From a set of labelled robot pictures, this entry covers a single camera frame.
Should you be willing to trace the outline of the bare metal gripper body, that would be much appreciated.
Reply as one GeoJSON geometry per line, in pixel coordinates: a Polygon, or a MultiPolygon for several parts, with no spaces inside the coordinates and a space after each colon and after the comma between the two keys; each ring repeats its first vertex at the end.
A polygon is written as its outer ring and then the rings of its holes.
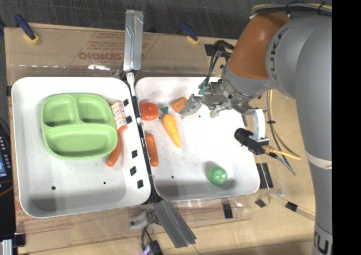
{"type": "Polygon", "coordinates": [[[237,90],[227,80],[207,81],[200,84],[201,102],[208,108],[214,105],[223,106],[226,110],[234,109],[246,115],[253,109],[249,102],[253,99],[237,90]]]}

